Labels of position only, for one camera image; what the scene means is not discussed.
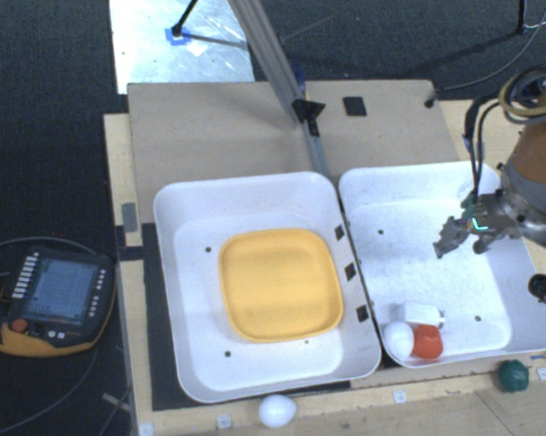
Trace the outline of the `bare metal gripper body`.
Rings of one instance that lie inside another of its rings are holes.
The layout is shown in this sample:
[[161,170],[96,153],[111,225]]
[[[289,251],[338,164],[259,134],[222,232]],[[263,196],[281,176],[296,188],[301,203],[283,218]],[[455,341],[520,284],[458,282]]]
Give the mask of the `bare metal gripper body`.
[[492,234],[496,241],[521,238],[530,213],[529,203],[509,189],[484,195],[470,193],[463,201],[463,216],[470,233],[476,237]]

